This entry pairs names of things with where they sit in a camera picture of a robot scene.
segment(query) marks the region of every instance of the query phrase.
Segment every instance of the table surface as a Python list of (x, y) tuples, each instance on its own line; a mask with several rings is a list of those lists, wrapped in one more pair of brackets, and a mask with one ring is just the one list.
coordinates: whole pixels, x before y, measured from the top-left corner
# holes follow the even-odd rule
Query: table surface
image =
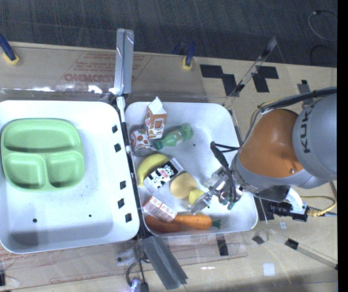
[[(40, 90), (60, 91), (70, 83), (80, 93), (93, 76), (105, 79), (95, 88), (105, 92), (113, 81), (113, 50), (10, 44), (21, 61), (9, 65), (0, 50), (0, 101), (48, 99), (51, 95)], [(266, 61), (239, 97), (227, 99), (227, 92), (245, 76), (252, 61), (194, 57), (192, 69), (187, 71), (181, 66), (182, 59), (179, 55), (134, 53), (133, 94), (127, 103), (155, 96), (165, 101), (225, 103), (231, 106), (243, 137), (257, 105), (298, 94), (303, 83), (315, 90), (336, 86), (337, 81), (336, 68)], [(299, 113), (302, 105), (291, 109)], [(296, 191), (301, 196), (336, 200), (337, 183)], [(318, 209), (329, 206), (329, 202), (322, 198), (308, 201)], [(260, 213), (254, 229), (223, 237), (228, 255), (220, 255), (214, 235), (166, 240), (188, 276), (187, 283), (175, 291), (333, 291), (336, 287), (336, 217), (310, 217), (303, 223)], [(299, 244), (297, 249), (287, 245), (291, 241)], [(125, 280), (128, 266), (119, 263), (116, 256), (133, 245), (135, 242), (18, 255), (0, 244), (0, 271), (5, 274), (0, 291), (129, 291)], [(150, 291), (165, 291), (151, 265), (144, 263), (143, 270)], [(131, 273), (133, 277), (141, 278), (138, 267)]]

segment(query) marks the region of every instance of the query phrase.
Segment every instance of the orange carrot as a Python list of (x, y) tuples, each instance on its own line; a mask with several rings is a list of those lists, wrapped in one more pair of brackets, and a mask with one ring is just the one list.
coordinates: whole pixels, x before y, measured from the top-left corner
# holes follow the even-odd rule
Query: orange carrot
[(219, 227), (220, 223), (213, 222), (207, 215), (177, 215), (174, 222), (181, 223), (183, 225), (193, 227), (195, 229), (208, 229), (212, 226)]
[(159, 221), (151, 215), (146, 216), (144, 221), (150, 229), (157, 232), (178, 232), (182, 228), (181, 224), (177, 222), (171, 221), (166, 223), (164, 221)]

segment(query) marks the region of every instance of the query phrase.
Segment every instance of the yellow cable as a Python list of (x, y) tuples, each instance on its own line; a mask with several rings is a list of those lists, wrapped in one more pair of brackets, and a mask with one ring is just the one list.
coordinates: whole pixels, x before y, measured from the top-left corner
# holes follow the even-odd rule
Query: yellow cable
[(333, 204), (329, 207), (326, 207), (323, 210), (316, 210), (316, 209), (308, 209), (307, 215), (311, 216), (311, 217), (320, 217), (321, 215), (331, 211), (335, 206), (336, 206), (336, 200), (328, 197), (328, 196), (301, 196), (302, 199), (315, 199), (315, 198), (324, 198), (324, 199), (328, 199), (330, 201), (333, 202)]

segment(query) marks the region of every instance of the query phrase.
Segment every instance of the white tray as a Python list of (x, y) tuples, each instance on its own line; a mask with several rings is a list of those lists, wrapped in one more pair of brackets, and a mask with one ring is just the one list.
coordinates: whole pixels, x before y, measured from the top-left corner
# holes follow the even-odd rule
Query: white tray
[[(133, 238), (140, 221), (116, 110), (101, 102), (8, 100), (0, 103), (0, 137), (12, 120), (44, 117), (65, 119), (76, 127), (83, 143), (85, 175), (70, 189), (23, 192), (7, 182), (0, 152), (2, 245), (20, 254)], [(121, 146), (118, 152), (116, 144)]]
[[(128, 132), (143, 126), (144, 116), (148, 102), (136, 102), (131, 104), (125, 111), (125, 118), (128, 125)], [(176, 147), (164, 147), (160, 152), (168, 158), (176, 158), (178, 162), (188, 171), (197, 181), (198, 187), (205, 192), (207, 187), (203, 186), (205, 179), (210, 177), (221, 165), (210, 150), (210, 143), (215, 141), (218, 144), (238, 146), (237, 135), (235, 132), (232, 118), (228, 111), (213, 103), (163, 103), (167, 111), (167, 121), (165, 131), (177, 127), (184, 123), (189, 123), (193, 128), (194, 135), (188, 141)], [(231, 163), (236, 151), (225, 153), (228, 163)], [(143, 158), (134, 157), (134, 164), (137, 168)], [(151, 196), (145, 187), (139, 189), (142, 204)], [(169, 189), (166, 192), (160, 191), (157, 198), (168, 204), (177, 212), (187, 212), (189, 202), (179, 200), (171, 195)], [(221, 232), (240, 232), (252, 229), (258, 220), (258, 213), (254, 202), (254, 197), (249, 193), (244, 193), (242, 198), (233, 207), (227, 210), (222, 206), (217, 197), (213, 197), (209, 208), (205, 208), (202, 213), (209, 215), (213, 220), (221, 220), (221, 228), (210, 228), (206, 231), (185, 230), (181, 232), (161, 234), (151, 231), (155, 235), (162, 237), (177, 237), (196, 234), (216, 234)]]

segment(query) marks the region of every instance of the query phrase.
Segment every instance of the banana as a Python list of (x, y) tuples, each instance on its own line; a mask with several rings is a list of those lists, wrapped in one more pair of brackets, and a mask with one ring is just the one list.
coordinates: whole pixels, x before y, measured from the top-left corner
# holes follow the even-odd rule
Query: banana
[(137, 167), (136, 176), (138, 186), (143, 186), (144, 179), (150, 174), (155, 167), (159, 167), (160, 165), (169, 161), (168, 157), (161, 153), (155, 153), (148, 157), (146, 157)]

